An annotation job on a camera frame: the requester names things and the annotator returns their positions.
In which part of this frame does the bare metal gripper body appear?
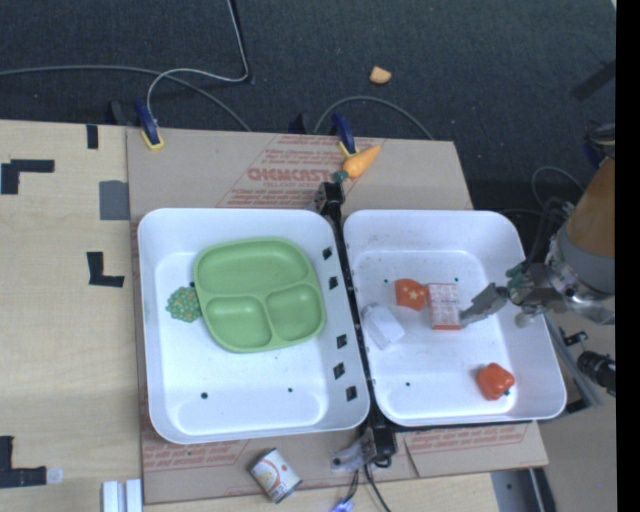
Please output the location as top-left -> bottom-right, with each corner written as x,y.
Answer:
507,251 -> 617,325

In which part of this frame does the orange and white carton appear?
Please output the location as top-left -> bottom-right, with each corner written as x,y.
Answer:
426,282 -> 463,332

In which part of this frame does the orange bell pepper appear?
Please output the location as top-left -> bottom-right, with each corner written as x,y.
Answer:
475,362 -> 517,402

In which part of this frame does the white plastic tray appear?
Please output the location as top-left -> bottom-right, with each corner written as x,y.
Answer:
342,208 -> 568,428
137,207 -> 372,445

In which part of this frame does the orange carrot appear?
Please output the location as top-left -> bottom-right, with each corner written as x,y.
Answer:
332,144 -> 383,184

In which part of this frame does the green divided plate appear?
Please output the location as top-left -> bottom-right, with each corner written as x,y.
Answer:
193,237 -> 328,355

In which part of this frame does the white can with orange print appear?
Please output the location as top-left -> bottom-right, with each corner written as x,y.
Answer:
248,447 -> 304,504

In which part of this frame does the green broccoli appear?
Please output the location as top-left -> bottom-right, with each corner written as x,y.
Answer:
165,284 -> 204,326

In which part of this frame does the brown cardboard board, red print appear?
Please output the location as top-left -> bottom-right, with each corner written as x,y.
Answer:
124,127 -> 549,504

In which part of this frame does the black cylinder on white bracket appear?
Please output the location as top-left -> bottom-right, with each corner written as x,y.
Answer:
549,324 -> 617,414

